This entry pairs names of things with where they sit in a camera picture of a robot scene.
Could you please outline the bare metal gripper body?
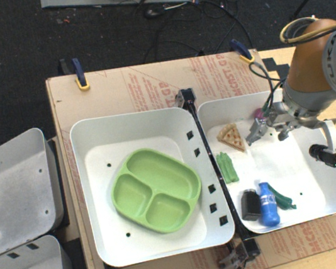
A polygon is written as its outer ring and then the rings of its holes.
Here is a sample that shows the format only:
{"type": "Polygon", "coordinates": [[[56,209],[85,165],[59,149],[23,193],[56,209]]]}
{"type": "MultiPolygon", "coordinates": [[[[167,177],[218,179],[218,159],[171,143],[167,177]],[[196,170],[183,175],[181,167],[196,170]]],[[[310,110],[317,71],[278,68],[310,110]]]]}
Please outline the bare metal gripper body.
{"type": "Polygon", "coordinates": [[[275,102],[267,115],[267,125],[274,128],[279,134],[290,133],[294,129],[316,127],[321,112],[307,110],[295,102],[275,102]]]}

